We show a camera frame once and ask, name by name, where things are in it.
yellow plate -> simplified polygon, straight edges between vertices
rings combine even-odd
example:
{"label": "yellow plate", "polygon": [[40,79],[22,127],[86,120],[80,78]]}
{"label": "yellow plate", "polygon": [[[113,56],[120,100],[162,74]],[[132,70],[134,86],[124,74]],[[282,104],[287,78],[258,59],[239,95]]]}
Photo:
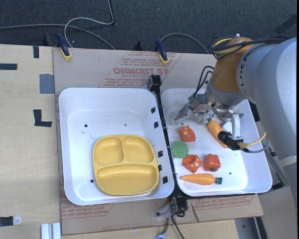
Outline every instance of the yellow plate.
{"label": "yellow plate", "polygon": [[153,147],[138,135],[99,139],[93,148],[93,167],[97,185],[109,195],[143,194],[153,190],[159,180]]}

black fabric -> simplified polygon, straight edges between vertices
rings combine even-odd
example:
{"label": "black fabric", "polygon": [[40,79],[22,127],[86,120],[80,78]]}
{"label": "black fabric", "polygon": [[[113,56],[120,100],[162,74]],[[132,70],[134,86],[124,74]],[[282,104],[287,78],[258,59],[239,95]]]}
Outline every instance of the black fabric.
{"label": "black fabric", "polygon": [[[251,39],[297,35],[297,0],[111,0],[116,26],[75,21],[107,40],[116,49],[153,51],[155,41],[173,32],[191,35],[204,46],[212,36],[239,33]],[[107,0],[0,0],[0,27],[24,24],[66,24],[75,17],[110,22]],[[42,45],[45,35],[55,38],[62,27],[32,27],[0,31],[0,43]],[[68,30],[74,47],[111,49],[101,40]],[[205,53],[192,40],[171,36],[167,51]]]}

black connector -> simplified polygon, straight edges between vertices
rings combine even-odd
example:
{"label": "black connector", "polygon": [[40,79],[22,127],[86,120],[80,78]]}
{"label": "black connector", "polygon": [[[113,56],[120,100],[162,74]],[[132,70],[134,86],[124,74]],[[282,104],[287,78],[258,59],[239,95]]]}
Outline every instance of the black connector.
{"label": "black connector", "polygon": [[237,143],[244,142],[244,140],[241,139],[233,139],[232,134],[229,132],[221,131],[218,134],[218,139],[225,145],[228,146],[228,148],[232,150],[240,150],[240,147]]}

wooden table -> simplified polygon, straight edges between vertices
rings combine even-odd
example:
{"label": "wooden table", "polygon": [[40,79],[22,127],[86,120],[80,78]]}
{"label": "wooden table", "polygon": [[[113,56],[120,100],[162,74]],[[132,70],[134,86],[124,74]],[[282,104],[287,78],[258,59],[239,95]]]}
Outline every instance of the wooden table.
{"label": "wooden table", "polygon": [[[59,175],[55,123],[55,96],[41,94],[39,77],[53,75],[52,47],[1,45],[0,63],[17,64],[17,70],[0,70],[0,217],[20,216],[21,225],[0,227],[0,238],[40,238],[40,225],[60,222]],[[34,126],[33,110],[42,110]],[[62,236],[76,239],[150,239],[162,227]],[[237,239],[234,220],[179,225],[189,238]],[[180,236],[174,226],[169,239]]]}

